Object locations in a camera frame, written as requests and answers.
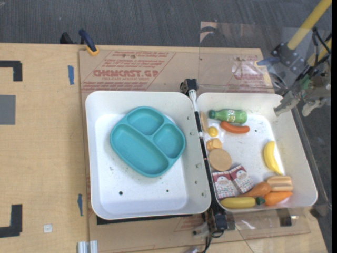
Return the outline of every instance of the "dark gray floor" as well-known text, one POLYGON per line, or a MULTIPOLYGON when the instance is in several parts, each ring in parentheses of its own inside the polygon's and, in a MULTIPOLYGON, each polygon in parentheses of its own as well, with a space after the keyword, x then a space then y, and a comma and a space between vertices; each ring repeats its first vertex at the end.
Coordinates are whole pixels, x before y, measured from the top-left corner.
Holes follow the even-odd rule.
MULTIPOLYGON (((320 0, 0 0, 0 42, 58 44, 63 32, 79 42, 83 28, 96 44, 199 46, 200 23, 219 21, 269 27, 299 27, 320 0)), ((332 29, 330 7, 316 26, 332 29)), ((259 47, 259 44, 244 47, 259 47)), ((331 107, 301 117, 329 203, 331 107)), ((318 204, 324 206, 324 192, 318 204)), ((319 223, 332 252, 332 209, 319 223)))

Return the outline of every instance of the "orange carrot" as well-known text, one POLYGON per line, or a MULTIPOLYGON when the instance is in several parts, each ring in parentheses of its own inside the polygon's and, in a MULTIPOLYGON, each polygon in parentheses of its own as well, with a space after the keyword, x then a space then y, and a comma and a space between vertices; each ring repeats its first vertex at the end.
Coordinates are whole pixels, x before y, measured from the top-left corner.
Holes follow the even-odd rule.
POLYGON ((250 191, 245 194, 238 195, 238 197, 256 197, 264 196, 272 190, 270 184, 267 182, 260 182, 255 185, 250 191))
POLYGON ((248 125, 236 126, 236 125, 229 124, 228 122, 225 122, 225 121, 222 121, 220 123, 220 127, 222 127, 224 130, 228 132, 236 133, 236 134, 247 133, 250 130, 248 125))
POLYGON ((288 192, 270 192, 270 193, 268 193, 264 196, 265 205, 267 205, 267 206, 275 205, 275 204, 285 200, 286 198, 290 197, 291 195, 293 195, 293 193, 290 192, 290 191, 288 191, 288 192))

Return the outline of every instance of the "gray square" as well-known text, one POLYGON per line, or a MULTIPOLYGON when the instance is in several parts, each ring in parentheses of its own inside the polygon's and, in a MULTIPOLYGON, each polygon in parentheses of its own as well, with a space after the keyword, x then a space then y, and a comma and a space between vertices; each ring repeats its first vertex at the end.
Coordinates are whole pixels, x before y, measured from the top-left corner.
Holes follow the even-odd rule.
POLYGON ((0 95, 0 125, 15 124, 15 96, 0 95))

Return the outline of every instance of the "yellow pole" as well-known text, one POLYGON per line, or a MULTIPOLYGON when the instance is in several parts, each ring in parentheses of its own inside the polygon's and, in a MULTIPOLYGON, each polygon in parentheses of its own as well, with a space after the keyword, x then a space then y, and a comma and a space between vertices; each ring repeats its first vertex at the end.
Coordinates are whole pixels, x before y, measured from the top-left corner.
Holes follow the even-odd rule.
POLYGON ((309 30, 314 26, 314 24, 320 19, 324 12, 332 4, 332 0, 321 0, 311 14, 307 17, 301 27, 297 30, 295 35, 288 42, 287 47, 291 50, 296 49, 299 43, 304 39, 309 30))
MULTIPOLYGON (((331 46, 332 46, 332 38, 327 42, 326 46, 331 49, 331 46)), ((321 46, 321 49, 320 49, 320 53, 318 55, 318 61, 320 59, 323 58, 324 55, 326 55, 328 51, 326 50, 326 48, 324 48, 324 46, 321 46)), ((315 57, 316 57, 316 54, 313 53, 309 58, 308 60, 306 61, 308 63, 308 65, 310 66, 314 66, 315 65, 315 57)))

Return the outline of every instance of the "wooden surface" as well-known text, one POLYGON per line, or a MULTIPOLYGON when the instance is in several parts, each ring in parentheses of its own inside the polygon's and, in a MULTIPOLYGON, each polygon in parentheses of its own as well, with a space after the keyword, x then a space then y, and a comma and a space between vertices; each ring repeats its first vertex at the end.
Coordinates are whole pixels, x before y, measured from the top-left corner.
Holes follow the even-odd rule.
MULTIPOLYGON (((132 50, 132 46, 99 48, 132 50)), ((13 82, 12 70, 0 68, 0 94, 16 95, 15 125, 0 125, 0 227, 10 224, 11 205, 23 205, 23 231, 18 237, 0 238, 0 252, 76 252, 77 242, 90 240, 78 74, 78 51, 83 49, 81 45, 0 44, 1 60, 23 63, 23 82, 13 82), (68 79, 68 65, 74 67, 74 85, 68 79), (52 224, 53 231, 44 233, 45 224, 52 224)), ((308 223, 307 234, 212 244, 207 252, 326 252, 319 225, 310 214, 308 223)))

